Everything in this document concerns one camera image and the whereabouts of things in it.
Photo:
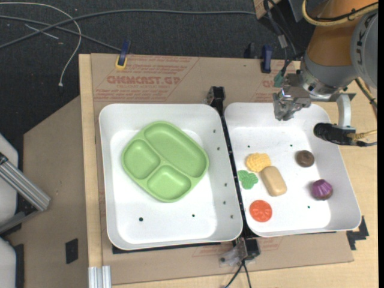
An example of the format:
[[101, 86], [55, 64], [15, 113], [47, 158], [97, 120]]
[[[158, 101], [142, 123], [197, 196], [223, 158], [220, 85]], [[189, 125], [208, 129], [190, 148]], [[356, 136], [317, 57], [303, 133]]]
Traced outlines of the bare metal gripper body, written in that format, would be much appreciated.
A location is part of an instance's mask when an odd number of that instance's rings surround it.
[[342, 87], [324, 83], [311, 74], [288, 74], [280, 89], [280, 103], [309, 107], [312, 101], [330, 101]]

